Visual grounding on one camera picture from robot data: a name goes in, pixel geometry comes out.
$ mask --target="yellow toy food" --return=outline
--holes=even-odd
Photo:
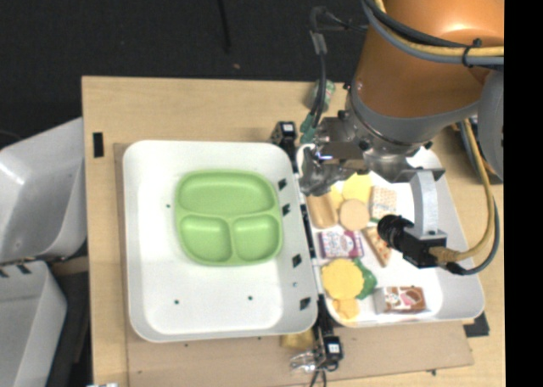
[[[343,195],[338,191],[335,185],[330,187],[330,198],[332,199],[333,207],[339,209],[341,204],[344,202]]]
[[[372,192],[372,177],[369,174],[353,174],[343,185],[344,199],[358,199],[367,203]]]
[[[348,259],[331,261],[322,267],[321,275],[322,286],[335,300],[355,298],[364,287],[362,271]]]
[[[339,317],[345,320],[357,317],[360,313],[358,300],[351,298],[350,300],[333,300],[332,306],[338,313]]]

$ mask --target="food package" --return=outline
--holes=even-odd
[[[373,292],[377,314],[419,313],[427,310],[423,288],[418,286],[387,286]]]
[[[385,215],[395,214],[397,197],[398,194],[394,189],[374,186],[369,203],[372,221],[378,222]]]
[[[328,230],[319,233],[322,256],[327,259],[338,257],[362,257],[362,233]]]

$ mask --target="green plate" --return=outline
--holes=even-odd
[[[205,265],[268,261],[283,245],[276,191],[252,171],[202,170],[176,187],[176,228],[185,253]]]

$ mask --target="toy food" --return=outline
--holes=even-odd
[[[362,257],[362,233],[348,230],[326,230],[319,233],[322,256],[328,259],[338,257]]]
[[[419,313],[426,310],[423,288],[388,286],[373,293],[376,313]]]
[[[377,232],[377,227],[366,227],[362,230],[362,234],[366,238],[369,246],[372,248],[373,253],[377,257],[381,266],[387,266],[392,255],[392,249],[384,242]]]
[[[339,208],[339,223],[347,230],[362,230],[370,221],[366,205],[358,199],[344,201]]]
[[[372,177],[369,174],[355,173],[344,182],[341,194],[346,200],[358,199],[367,204],[370,199],[372,184]]]
[[[360,268],[362,271],[362,276],[364,277],[364,286],[362,287],[361,292],[356,296],[358,300],[363,300],[368,295],[371,295],[375,286],[377,286],[377,278],[373,275],[369,269],[367,269],[360,259],[354,259],[355,265]]]
[[[333,300],[332,306],[338,313],[339,317],[346,321],[352,319],[353,317],[357,317],[360,313],[358,301],[352,298],[350,300]]]
[[[317,228],[327,228],[338,223],[338,212],[336,211],[330,193],[320,196],[308,195],[305,198],[311,222]]]
[[[336,259],[321,269],[322,286],[335,300],[355,298],[364,287],[362,271],[348,259]]]
[[[374,186],[369,202],[372,221],[377,222],[385,215],[395,214],[397,197],[394,189]]]
[[[344,202],[343,195],[338,191],[335,185],[330,187],[330,199],[332,200],[333,207],[337,210]]]

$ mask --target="cable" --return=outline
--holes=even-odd
[[[16,140],[23,139],[18,133],[10,132],[10,131],[4,131],[3,129],[0,129],[0,135],[4,135],[5,137],[11,137]]]
[[[462,64],[464,61],[467,61],[469,64],[472,65],[482,65],[488,67],[504,64],[503,57],[473,57],[471,55],[468,55],[465,59],[462,59],[463,53],[461,56],[450,56],[421,51],[418,48],[414,48],[412,45],[405,44],[403,40],[395,38],[389,31],[386,31],[377,21],[377,19],[369,10],[366,4],[362,4],[362,8],[367,16],[368,21],[382,38],[384,38],[387,42],[391,43],[401,51],[408,53],[409,55],[412,55],[414,57],[425,59],[427,61],[434,61],[435,63]]]
[[[315,118],[313,119],[312,127],[316,128],[321,120],[322,110],[324,108],[324,101],[326,97],[326,60],[324,59],[325,54],[323,52],[319,53],[319,61],[321,65],[321,79],[319,80],[319,87],[316,91],[316,99],[314,107],[316,106]]]
[[[354,30],[354,31],[359,31],[359,32],[366,32],[367,31],[367,25],[353,25],[350,22],[344,22],[343,20],[338,19],[333,13],[331,13],[329,11],[326,12],[326,16],[332,22],[335,22],[338,25],[342,26],[342,28],[340,28],[339,31],[347,31],[347,30]],[[328,28],[327,31],[337,31],[337,28],[336,29]]]
[[[489,255],[484,259],[484,261],[481,262],[480,265],[474,266],[470,269],[465,269],[462,266],[458,265],[455,262],[450,262],[445,265],[445,268],[457,275],[473,275],[477,274],[481,271],[483,271],[493,260],[498,252],[498,248],[500,247],[500,217],[498,216],[498,208],[494,202],[494,213],[495,213],[495,220],[494,220],[494,242],[492,244],[492,248],[490,250]]]
[[[432,247],[429,249],[429,253],[436,257],[438,263],[442,264],[462,261],[464,259],[467,259],[468,257],[472,257],[478,254],[478,252],[480,252],[480,250],[483,249],[483,247],[487,244],[488,239],[492,234],[492,231],[495,230],[495,201],[492,192],[490,191],[489,177],[484,170],[483,159],[479,152],[477,140],[473,135],[471,123],[469,120],[464,120],[462,121],[462,123],[463,127],[466,129],[469,147],[473,151],[477,171],[479,172],[479,176],[481,177],[483,183],[484,193],[486,195],[488,216],[486,222],[486,229],[484,230],[483,237],[471,249],[463,252],[451,250],[446,247]]]
[[[326,387],[326,385],[327,385],[326,370],[325,369],[320,369],[319,367],[317,369],[315,369],[315,372],[313,373],[313,378],[311,378],[311,384],[309,384],[309,387],[314,387],[315,386],[316,379],[318,378],[319,373],[321,374],[321,378],[322,378],[322,387]]]
[[[404,49],[404,47],[410,48],[414,52],[409,52],[415,56],[419,56],[420,54],[446,56],[451,58],[439,59],[438,62],[458,63],[462,62],[462,56],[465,56],[466,51],[468,50],[470,55],[470,64],[472,65],[481,65],[481,61],[485,57],[497,57],[497,59],[491,60],[491,63],[487,60],[484,65],[503,65],[503,46],[476,48],[465,44],[462,45],[456,42],[449,42],[439,39],[438,37],[429,36],[393,20],[389,15],[386,14],[383,0],[361,0],[361,3],[370,22],[380,21],[381,23],[385,24],[379,25],[379,27],[392,39],[390,40],[390,38],[387,38],[388,41],[392,42],[395,46],[398,46],[397,43],[401,43],[402,49]]]

